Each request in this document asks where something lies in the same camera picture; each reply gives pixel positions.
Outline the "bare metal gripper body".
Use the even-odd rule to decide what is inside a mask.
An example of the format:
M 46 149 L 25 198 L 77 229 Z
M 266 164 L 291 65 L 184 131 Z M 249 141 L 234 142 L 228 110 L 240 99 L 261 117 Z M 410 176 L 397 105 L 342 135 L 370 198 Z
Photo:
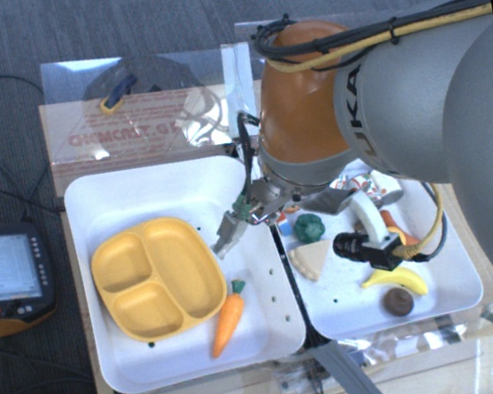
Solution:
M 254 225 L 273 221 L 284 209 L 298 205 L 303 197 L 323 191 L 325 188 L 328 188 L 326 183 L 293 184 L 276 176 L 253 180 L 246 198 L 246 203 L 249 205 L 246 221 Z

